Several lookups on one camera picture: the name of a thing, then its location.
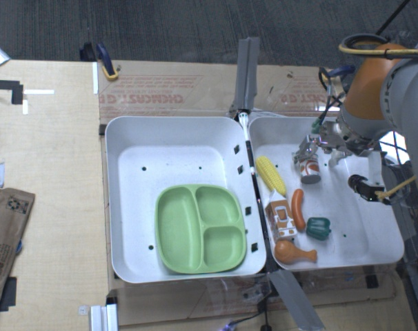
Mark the brown cardboard board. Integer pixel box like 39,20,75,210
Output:
97,59,405,327

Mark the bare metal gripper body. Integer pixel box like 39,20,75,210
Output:
316,120,368,157

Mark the white and brown carton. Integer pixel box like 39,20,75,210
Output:
263,189,299,245

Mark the brown paper bag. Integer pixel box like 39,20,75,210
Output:
0,183,36,325

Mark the white plastic tray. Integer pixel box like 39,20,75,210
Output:
247,116,406,272
104,115,268,285

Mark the yellow corn cob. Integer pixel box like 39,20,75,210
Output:
255,155,288,197

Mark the green bell pepper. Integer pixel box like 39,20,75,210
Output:
305,217,332,242

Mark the brown chicken drumstick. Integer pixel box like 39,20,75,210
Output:
273,239,318,265

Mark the white and orange can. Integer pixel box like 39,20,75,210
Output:
299,152,322,185

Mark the green divided plate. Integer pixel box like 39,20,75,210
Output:
155,183,248,275

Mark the orange sausage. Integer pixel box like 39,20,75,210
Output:
290,188,307,232

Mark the black cylinder on white bracket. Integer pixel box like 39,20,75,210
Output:
347,148,386,203

